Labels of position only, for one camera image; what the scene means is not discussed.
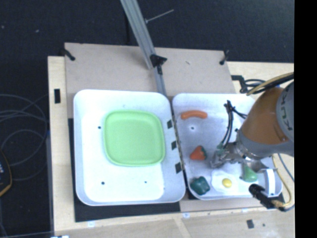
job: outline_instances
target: yellow egg yolk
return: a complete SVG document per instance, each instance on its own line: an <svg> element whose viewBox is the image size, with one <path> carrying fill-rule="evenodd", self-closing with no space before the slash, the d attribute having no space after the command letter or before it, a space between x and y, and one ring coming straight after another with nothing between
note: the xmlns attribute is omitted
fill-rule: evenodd
<svg viewBox="0 0 317 238"><path fill-rule="evenodd" d="M222 185L226 188L230 188L232 186L232 181L228 178L222 180Z"/></svg>

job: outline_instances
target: toy sausage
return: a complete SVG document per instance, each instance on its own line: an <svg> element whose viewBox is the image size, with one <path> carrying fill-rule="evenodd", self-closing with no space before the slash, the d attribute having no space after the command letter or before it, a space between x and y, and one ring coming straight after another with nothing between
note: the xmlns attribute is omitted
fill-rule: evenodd
<svg viewBox="0 0 317 238"><path fill-rule="evenodd" d="M190 117L198 117L198 118L206 119L207 116L208 116L208 114L204 111L190 110L190 111L183 112L180 117L183 120L185 120L185 119L188 119Z"/></svg>

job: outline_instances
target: black clip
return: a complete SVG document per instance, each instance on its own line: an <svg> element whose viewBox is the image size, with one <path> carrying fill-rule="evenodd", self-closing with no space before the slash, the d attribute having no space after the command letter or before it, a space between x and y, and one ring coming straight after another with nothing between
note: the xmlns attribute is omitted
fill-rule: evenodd
<svg viewBox="0 0 317 238"><path fill-rule="evenodd" d="M69 59L71 59L72 61L76 60L76 57L74 57L67 49L60 49L58 52L59 56L67 56Z"/></svg>
<svg viewBox="0 0 317 238"><path fill-rule="evenodd" d="M244 80L244 77L241 75L231 75L231 80L232 81L239 81L241 89L240 89L240 93L246 93L248 92L248 86L246 85L246 82Z"/></svg>
<svg viewBox="0 0 317 238"><path fill-rule="evenodd" d="M224 65L224 62L226 62L228 60L228 54L229 54L229 50L227 50L225 53L224 53L224 58L219 62L220 65Z"/></svg>
<svg viewBox="0 0 317 238"><path fill-rule="evenodd" d="M163 75L163 71L162 71L162 65L163 63L166 62L167 58L163 58L163 57L160 57L158 55L155 55L155 54L152 54L150 56L150 59L151 59L151 62L152 62L152 66L155 68L157 67L158 69L158 74L159 75Z"/></svg>

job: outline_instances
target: cable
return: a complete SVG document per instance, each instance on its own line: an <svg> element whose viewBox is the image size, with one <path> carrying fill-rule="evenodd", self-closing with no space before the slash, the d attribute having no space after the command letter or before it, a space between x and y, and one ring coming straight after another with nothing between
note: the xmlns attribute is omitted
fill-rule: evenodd
<svg viewBox="0 0 317 238"><path fill-rule="evenodd" d="M237 110L236 110L236 107L232 107L232 111L234 112L234 113L236 113L238 116L240 116L241 118L243 118L243 119L245 119L245 118L247 118L247 114L243 114L243 113L240 113L240 112L238 112Z"/></svg>
<svg viewBox="0 0 317 238"><path fill-rule="evenodd" d="M253 89L251 89L250 91L247 92L247 96L251 95L251 94L257 94L263 91L266 91L269 88L272 88L274 86L277 86L279 84L285 83L289 80L294 79L294 73L290 72L290 73L286 73L277 77L274 77L268 81L265 81L262 84L257 85L256 87L254 87Z"/></svg>
<svg viewBox="0 0 317 238"><path fill-rule="evenodd" d="M285 208L280 208L280 210L282 211L282 212L288 212L288 211L290 211L290 210L292 210L292 209L294 209L295 208L295 203L291 206L291 207L289 207L289 208L287 208L287 209L285 209Z"/></svg>
<svg viewBox="0 0 317 238"><path fill-rule="evenodd" d="M276 161L275 161L275 157L274 157L274 156L272 156L272 160L273 160L274 166L276 167ZM284 186L285 186L285 188L286 188L286 190L287 190L287 193L288 193L288 195L289 195L288 202L286 202L286 203L283 203L283 202L281 202L281 201L279 201L279 200L272 200L272 203L273 203L276 207L278 207L279 209L281 209L281 208L285 208L286 206L288 206L288 205L291 204L291 202L292 202L292 192L291 192L290 188L287 186L287 184L286 184L284 178L282 177L282 175L280 174L280 172L279 172L278 169L276 169L276 172L277 172L278 176L280 177L282 183L284 184Z"/></svg>
<svg viewBox="0 0 317 238"><path fill-rule="evenodd" d="M29 132L29 133L33 133L33 134L36 134L38 135L40 138L41 138L41 142L40 144L38 145L38 147L36 148L36 150L28 157L26 157L25 159L21 160L21 161L18 161L18 162L15 162L15 163L9 163L9 166L10 167L14 167L14 166L17 166L17 165L21 165L23 163L25 163L26 161L28 161L29 159L31 159L33 156L35 156L38 151L40 150L40 148L43 146L44 142L45 142L45 139L46 139L46 136L47 136L47 131L48 131L48 120L43 112L43 110L36 104L39 100L43 99L44 97L48 96L48 94L45 94L43 96L41 96L40 98L38 98L37 100L35 101L30 101L24 97L20 97L20 96L16 96L16 95L11 95L11 94L0 94L0 97L8 97L8 98L16 98L16 99L19 99L19 100L23 100L25 102L28 102L28 105L26 105L24 108L22 108L21 110L5 110L5 111L1 111L0 114L2 119L0 119L0 122L3 122L5 120L8 120L8 119L14 119L14 118L17 118L17 117L30 117L30 118L34 118L34 119L37 119L39 121L42 121L44 122L44 133L43 134L40 134L38 133L37 131L35 130L31 130L31 129L19 129L13 133L11 133L9 136L7 136L0 148L3 149L5 144L7 143L7 141L13 137L14 135L18 134L18 133L21 133L21 132ZM36 116L32 113L29 113L29 112L26 112L26 110L31 107L31 106L34 106L40 113L41 113L41 116ZM22 180L27 180L27 179L30 179L30 178L33 178L35 177L37 174L39 174L43 169L44 167L46 166L43 165L41 168L40 168L40 171L39 172L36 172L35 174L31 175L31 176L28 176L26 178L14 178L13 180L15 181L22 181Z"/></svg>
<svg viewBox="0 0 317 238"><path fill-rule="evenodd" d="M222 141L220 142L219 144L219 149L222 148L222 149L225 149L226 146L228 145L229 143L229 140L230 140L230 137L231 137L231 133L232 133L232 127L233 127L233 107L231 105L231 102L229 100L227 100L227 103L224 104L224 107L226 108L227 110L227 113L228 113L228 127L227 127L227 131L222 139Z"/></svg>
<svg viewBox="0 0 317 238"><path fill-rule="evenodd" d="M254 81L254 82L257 82L257 83L253 83L253 84L247 84L248 82L252 82L252 81ZM261 83L264 83L265 82L265 80L262 80L262 79L247 79L247 80L245 80L244 81L244 84L246 85L246 86L257 86L257 85L259 85L259 84L261 84Z"/></svg>
<svg viewBox="0 0 317 238"><path fill-rule="evenodd" d="M288 170L287 166L285 165L285 163L284 163L284 161L283 161L283 159L282 159L281 154L278 153L277 155L278 155L278 157L279 157L279 159L280 159L280 161L281 161L283 167L285 168L286 172L288 173L288 175L290 176L290 178L292 179L292 181L295 182L295 179L294 179L294 177L292 176L291 172Z"/></svg>

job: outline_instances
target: square plate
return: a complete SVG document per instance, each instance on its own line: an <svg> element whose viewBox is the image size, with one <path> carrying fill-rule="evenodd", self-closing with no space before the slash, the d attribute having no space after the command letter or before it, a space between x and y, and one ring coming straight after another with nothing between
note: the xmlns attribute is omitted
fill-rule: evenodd
<svg viewBox="0 0 317 238"><path fill-rule="evenodd" d="M160 163L165 156L164 133L159 118L142 110L116 110L107 114L104 144L110 161L141 167Z"/></svg>

